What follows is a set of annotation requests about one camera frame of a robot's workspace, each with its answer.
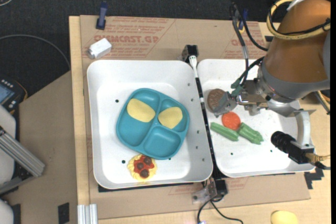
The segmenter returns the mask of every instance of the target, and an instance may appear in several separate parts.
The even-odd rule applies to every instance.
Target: brown cylinder
[[[331,3],[326,0],[304,0],[292,7],[282,20],[278,31],[303,31],[326,22],[331,17]],[[300,40],[274,37],[264,63],[277,79],[288,82],[311,83],[328,79],[323,65],[323,45],[327,32]]]

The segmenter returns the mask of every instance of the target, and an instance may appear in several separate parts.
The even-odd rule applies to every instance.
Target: blue plate
[[[155,111],[150,122],[142,122],[131,117],[127,105],[131,99],[138,99]],[[159,114],[177,106],[182,111],[182,119],[170,129],[163,126]],[[190,117],[187,109],[173,98],[152,89],[138,89],[128,98],[117,120],[117,137],[127,147],[155,159],[169,159],[182,146],[188,131]]]

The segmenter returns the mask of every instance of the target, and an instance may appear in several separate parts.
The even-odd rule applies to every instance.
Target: wooden table
[[[265,23],[259,23],[263,35],[269,35]],[[83,72],[82,72],[82,50],[80,17],[69,17],[70,28],[70,52],[71,52],[71,73],[74,107],[75,127],[75,149],[76,149],[76,171],[77,171],[77,195],[79,205],[90,204],[87,141],[85,122],[85,102],[83,98]],[[330,116],[327,116],[323,107],[311,98],[301,102],[304,109],[316,109],[311,115],[312,139],[319,155],[330,153]],[[329,170],[324,171],[322,180],[312,183],[310,190],[311,199],[302,201],[280,202],[276,204],[262,204],[252,206],[240,206],[221,209],[224,215],[239,218],[244,224],[270,223],[270,215],[276,210],[287,210],[296,214],[299,223],[331,223],[331,174]],[[168,214],[157,214],[137,217],[124,217],[99,220],[99,223],[196,223],[197,211],[174,212]],[[211,223],[229,223],[224,220],[215,209],[203,210],[201,220]]]

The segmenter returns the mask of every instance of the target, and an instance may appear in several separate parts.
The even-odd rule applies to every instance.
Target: yellow food piece
[[[183,118],[182,110],[177,106],[162,111],[158,116],[159,122],[163,126],[170,129],[177,126],[182,118]]]
[[[149,169],[149,176],[147,178],[141,177],[138,173],[136,173],[134,171],[134,161],[140,159],[141,156],[142,156],[142,154],[139,154],[139,155],[131,158],[130,161],[128,162],[127,168],[130,170],[133,178],[135,178],[136,180],[141,181],[141,182],[146,182],[146,181],[148,181],[148,179],[152,178],[156,174],[156,170],[158,169],[158,167],[156,166],[155,160],[152,158],[152,163],[154,164],[154,167]]]
[[[127,112],[138,121],[150,122],[155,117],[155,111],[146,103],[132,98],[127,104]]]
[[[298,224],[296,215],[288,211],[275,211],[271,215],[272,224]]]

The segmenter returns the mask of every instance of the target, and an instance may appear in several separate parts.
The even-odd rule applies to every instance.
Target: white tray
[[[206,59],[198,66],[204,100],[208,93],[216,88],[231,92],[231,84],[244,72],[245,60]],[[249,72],[248,79],[257,76],[257,67]],[[216,117],[206,104],[209,125],[211,122],[222,124],[221,117]],[[242,122],[261,133],[264,141],[261,145],[252,144],[240,137],[233,142],[211,131],[211,138],[218,169],[228,177],[243,177],[255,175],[281,174],[309,171],[314,168],[310,164],[297,164],[288,154],[275,148],[270,141],[275,131],[288,133],[297,138],[298,128],[296,118],[286,118],[278,113],[261,109],[260,114],[250,116],[242,105],[238,105],[234,112]]]
[[[87,71],[93,172],[107,189],[143,186],[131,176],[128,161],[139,153],[123,145],[116,123],[126,100],[150,88],[182,103],[190,114],[186,138],[171,159],[156,160],[157,172],[146,185],[201,182],[213,170],[202,109],[192,68],[182,61],[98,60]]]

